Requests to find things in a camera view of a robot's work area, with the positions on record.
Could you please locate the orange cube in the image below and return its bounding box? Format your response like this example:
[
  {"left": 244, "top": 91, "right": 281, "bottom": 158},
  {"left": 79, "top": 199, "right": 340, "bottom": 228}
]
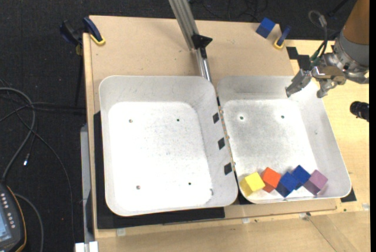
[{"left": 260, "top": 167, "right": 283, "bottom": 194}]

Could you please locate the blue cube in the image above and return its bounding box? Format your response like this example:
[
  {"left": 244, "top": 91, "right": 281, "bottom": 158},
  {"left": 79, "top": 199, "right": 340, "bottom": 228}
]
[
  {"left": 255, "top": 17, "right": 277, "bottom": 39},
  {"left": 291, "top": 164, "right": 312, "bottom": 190},
  {"left": 276, "top": 171, "right": 301, "bottom": 199}
]

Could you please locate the white plastic tray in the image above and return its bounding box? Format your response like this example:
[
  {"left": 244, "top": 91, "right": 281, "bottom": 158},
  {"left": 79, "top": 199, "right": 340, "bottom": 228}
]
[
  {"left": 216, "top": 75, "right": 353, "bottom": 205},
  {"left": 98, "top": 75, "right": 239, "bottom": 217}
]

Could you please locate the pale wood board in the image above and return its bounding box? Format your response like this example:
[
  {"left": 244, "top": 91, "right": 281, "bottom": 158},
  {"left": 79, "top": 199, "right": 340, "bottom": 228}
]
[{"left": 88, "top": 15, "right": 338, "bottom": 239}]

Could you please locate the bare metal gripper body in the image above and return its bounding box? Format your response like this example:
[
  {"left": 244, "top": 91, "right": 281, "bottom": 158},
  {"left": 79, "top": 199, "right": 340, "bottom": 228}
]
[{"left": 311, "top": 52, "right": 370, "bottom": 85}]

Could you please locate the purple cube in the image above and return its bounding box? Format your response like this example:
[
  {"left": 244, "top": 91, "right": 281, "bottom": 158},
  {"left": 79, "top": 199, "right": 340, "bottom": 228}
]
[{"left": 303, "top": 169, "right": 329, "bottom": 196}]

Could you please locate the yellow cube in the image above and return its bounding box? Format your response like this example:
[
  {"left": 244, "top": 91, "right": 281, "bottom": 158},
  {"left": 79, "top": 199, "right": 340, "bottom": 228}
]
[{"left": 239, "top": 172, "right": 266, "bottom": 197}]

